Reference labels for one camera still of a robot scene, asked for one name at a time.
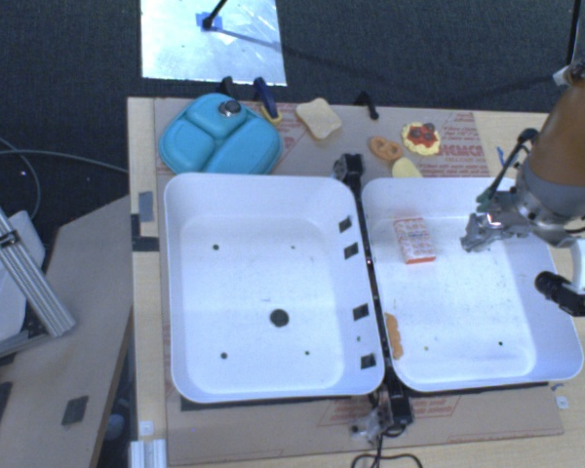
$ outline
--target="black clip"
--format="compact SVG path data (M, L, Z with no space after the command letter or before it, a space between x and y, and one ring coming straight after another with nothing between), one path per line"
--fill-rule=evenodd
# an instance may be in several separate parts
M216 91L220 94L224 94L225 96L235 98L238 100L238 92L236 92L236 85L234 84L234 80L232 80L231 76L226 76L221 80L216 86Z
M569 288L570 282L552 272L540 272L535 278L535 287L546 299L553 300L572 317L585 317L585 293Z
M6 234L0 236L0 248L7 248L15 245L21 241L20 234L17 230L10 230Z
M349 185L351 180L360 180L364 173L364 159L361 154L343 154L333 164L333 176Z
M371 99L371 96L366 90L362 90L358 95L358 98L355 99L353 105L367 105L369 107L369 115L372 120L379 119L379 113L374 106L374 102Z

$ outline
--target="cardboard sheet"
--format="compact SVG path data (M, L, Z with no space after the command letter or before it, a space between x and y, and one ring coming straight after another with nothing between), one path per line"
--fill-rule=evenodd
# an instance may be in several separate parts
M229 0L205 31L218 2L140 0L143 77L286 86L275 0Z
M188 103L157 99L155 130L159 137ZM294 104L279 104L284 120L278 127L286 149L274 173L328 176L344 152L362 153L363 181L390 176L390 166L371 155L367 139L399 140L401 128L412 121L432 122L443 137L437 156L410 155L424 176L488 176L488 167L472 113L429 109L378 108L373 121L365 107L333 106L343 121L339 134L317 141L294 116ZM163 196L171 172L157 159L158 196ZM159 199L158 216L164 216ZM160 220L160 237L164 237ZM251 405L200 407L183 401L170 376L169 293L167 253L161 241L161 291L164 321L168 462L185 466L218 461L249 460L367 449L352 438L349 427L369 413L368 398L325 399ZM419 395L411 399L415 420L388 448L454 444L560 435L563 426L548 386L476 393Z

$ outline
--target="red and white box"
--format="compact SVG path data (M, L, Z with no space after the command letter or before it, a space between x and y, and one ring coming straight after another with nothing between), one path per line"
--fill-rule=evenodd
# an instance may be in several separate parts
M401 253L407 264L433 261L436 253L422 218L405 218L394 222Z

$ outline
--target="black bracket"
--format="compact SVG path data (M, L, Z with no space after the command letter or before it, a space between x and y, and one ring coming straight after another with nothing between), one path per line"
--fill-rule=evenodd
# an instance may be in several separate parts
M552 272L540 272L535 278L535 287L546 299L553 300L572 317L585 317L585 293L569 286L568 279Z
M158 252L160 242L156 237L140 235L140 217L138 214L131 215L133 252Z
M353 102L353 105L366 105L369 107L369 116L372 120L379 119L379 113L372 101L371 95L366 91L362 90L358 97Z
M372 292L372 301L374 312L377 319L379 338L381 340L381 350L386 368L383 383L388 390L390 408L392 410L393 422L392 427L405 428L413 422L413 412L411 409L408 389L398 378L394 367L392 366L392 352L388 340L388 334L383 322L383 309L379 298L379 288L377 278L374 272L372 261L371 241L369 240L369 230L362 203L362 174L364 173L364 160L361 154L343 154L333 164L333 174L335 178L346 184L353 192L356 208L358 212L358 221L362 233L362 242L364 243L364 253L366 256L367 268L369 271L370 290Z
M216 86L216 91L220 94L224 94L225 96L235 98L237 100L239 98L236 85L234 84L234 80L231 76L226 76L223 78L221 83Z

